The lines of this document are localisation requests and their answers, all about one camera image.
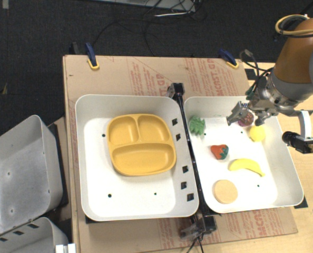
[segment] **beige round disc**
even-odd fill
[[[236,186],[229,180],[217,181],[213,192],[217,201],[223,204],[234,202],[238,195]]]

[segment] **blue clamp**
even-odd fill
[[[226,63],[231,66],[233,69],[237,69],[239,67],[239,63],[236,62],[234,57],[230,54],[230,52],[224,50],[224,49],[219,49],[219,57],[223,58]]]
[[[86,54],[89,57],[89,59],[87,59],[87,62],[89,63],[90,68],[93,70],[99,69],[99,64],[95,58],[93,47],[89,42],[85,43],[85,49],[86,49]]]

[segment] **black fabric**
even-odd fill
[[[153,23],[148,23],[140,21],[146,7],[9,0],[6,10],[0,0],[0,89],[8,87],[6,95],[0,94],[0,135],[32,114],[46,124],[62,116],[62,57],[72,42],[84,53],[84,43],[92,43],[106,26],[94,44],[97,55],[214,58],[223,48],[238,57],[247,48],[258,62],[275,62],[286,40],[273,40],[276,21],[300,13],[312,1],[204,0],[194,15],[202,21],[149,17]],[[154,9],[149,15],[169,12]],[[307,14],[313,17],[313,6]]]

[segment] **table surface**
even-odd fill
[[[272,63],[259,63],[260,68],[270,68]],[[307,101],[298,105],[298,110],[313,110],[313,96],[311,96]],[[290,118],[282,114],[278,115],[278,120],[281,125],[282,131],[292,131],[300,132],[300,125],[298,118]],[[312,124],[312,136],[313,136],[313,114],[311,115]],[[69,120],[67,120],[67,138],[71,137],[69,132]],[[69,150],[69,160],[72,157],[72,148],[68,147]],[[296,253],[296,252],[313,252],[313,154],[301,154],[293,148],[289,148],[291,157],[295,163],[302,187],[304,189],[305,197],[307,200],[308,207],[306,208],[291,208],[292,214],[294,216],[298,233],[266,237],[260,239],[243,240],[237,242],[224,242],[220,244],[210,244],[203,246],[205,253],[220,253],[220,252],[234,252],[234,253],[252,253],[252,252],[284,252],[284,253]],[[72,206],[72,231],[73,237],[79,237],[78,228],[74,227],[77,224],[77,212],[75,206],[75,191],[73,187],[71,188],[71,206]],[[161,250],[154,251],[159,253],[185,253],[188,248],[177,248],[171,250]],[[199,246],[195,246],[192,253],[199,253],[201,249]]]

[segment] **yellow banana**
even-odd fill
[[[240,169],[247,169],[253,172],[258,173],[260,176],[264,176],[265,174],[261,171],[260,166],[254,160],[242,158],[234,160],[228,167],[230,171],[236,171]]]

